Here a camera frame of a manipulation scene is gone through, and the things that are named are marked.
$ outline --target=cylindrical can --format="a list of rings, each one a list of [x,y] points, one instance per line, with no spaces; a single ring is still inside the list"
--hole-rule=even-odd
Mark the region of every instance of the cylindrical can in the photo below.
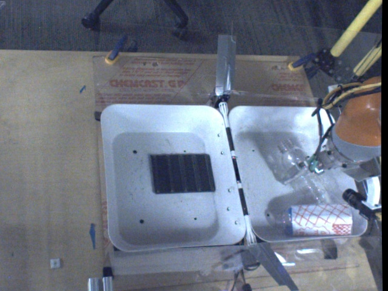
[[[352,211],[342,204],[317,204],[291,206],[287,211],[293,236],[351,235]]]

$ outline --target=small white block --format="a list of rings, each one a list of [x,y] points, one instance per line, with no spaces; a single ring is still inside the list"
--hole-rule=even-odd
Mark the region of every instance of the small white block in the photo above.
[[[58,269],[61,267],[61,259],[50,259],[50,268]]]

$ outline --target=blue marker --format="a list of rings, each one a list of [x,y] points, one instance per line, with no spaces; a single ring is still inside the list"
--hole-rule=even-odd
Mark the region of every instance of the blue marker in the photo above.
[[[91,223],[90,225],[90,238],[92,239],[92,244],[93,244],[93,249],[96,249],[96,229],[95,229],[96,224]]]

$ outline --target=metal plate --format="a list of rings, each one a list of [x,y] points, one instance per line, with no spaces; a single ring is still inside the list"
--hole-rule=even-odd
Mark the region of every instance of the metal plate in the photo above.
[[[287,235],[282,227],[272,226],[267,216],[269,212],[280,214],[291,205],[310,204],[313,201],[310,194],[296,193],[291,186],[278,182],[272,169],[279,153],[277,146],[285,139],[291,139],[306,155],[314,153],[319,139],[316,117],[311,116],[314,109],[238,106],[230,111],[230,127],[252,226],[265,241],[323,238]],[[326,115],[322,116],[322,120],[326,130],[329,120]],[[354,180],[340,169],[326,171],[321,179],[333,203],[344,204],[341,197],[343,191],[356,189]],[[354,209],[352,214],[352,236],[360,236],[366,231],[367,221]]]
[[[218,246],[246,232],[221,114],[201,105],[111,105],[101,115],[108,230],[123,251]],[[157,194],[151,155],[210,156],[215,191]]]

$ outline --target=wooden surface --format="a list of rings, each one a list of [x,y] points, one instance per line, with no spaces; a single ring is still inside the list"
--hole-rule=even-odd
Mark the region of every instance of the wooden surface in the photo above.
[[[103,54],[0,50],[2,291],[87,290],[87,279],[102,275],[92,59]],[[96,249],[89,234],[92,223]],[[365,254],[355,245],[352,266],[295,273],[296,284],[301,290],[376,290]],[[61,258],[60,269],[50,269],[52,258]],[[179,283],[187,283],[181,277]],[[255,290],[286,290],[265,275],[250,282]],[[225,287],[223,281],[152,290]]]

